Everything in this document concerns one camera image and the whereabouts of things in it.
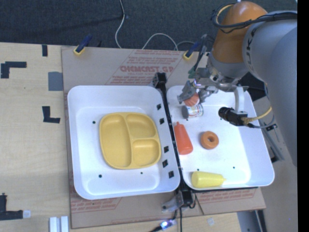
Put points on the white plastic tray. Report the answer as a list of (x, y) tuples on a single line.
[(87, 141), (239, 153)]

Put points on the yellow bottle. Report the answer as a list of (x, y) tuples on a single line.
[(206, 179)]

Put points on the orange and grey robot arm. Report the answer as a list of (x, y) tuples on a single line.
[(270, 57)]

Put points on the orange bottle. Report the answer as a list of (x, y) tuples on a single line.
[(183, 139)]

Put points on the brown cardboard board red print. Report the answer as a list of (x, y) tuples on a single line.
[(96, 66)]

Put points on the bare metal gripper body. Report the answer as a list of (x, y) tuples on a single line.
[(218, 82)]

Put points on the white can with red print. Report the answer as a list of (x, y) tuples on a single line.
[(195, 110)]

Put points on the black cylinder on white bracket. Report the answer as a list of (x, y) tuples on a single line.
[(230, 116)]

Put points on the white rectangular block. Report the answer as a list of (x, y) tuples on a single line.
[(53, 224), (64, 223)]

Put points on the yellow divided plate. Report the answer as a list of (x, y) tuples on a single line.
[(125, 141)]

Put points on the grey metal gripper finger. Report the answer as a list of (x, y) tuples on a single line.
[(204, 94), (187, 91)]

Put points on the orange doughnut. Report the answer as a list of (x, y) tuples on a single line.
[(205, 142)]

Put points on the orange ribbed toy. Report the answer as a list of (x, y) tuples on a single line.
[(192, 100)]

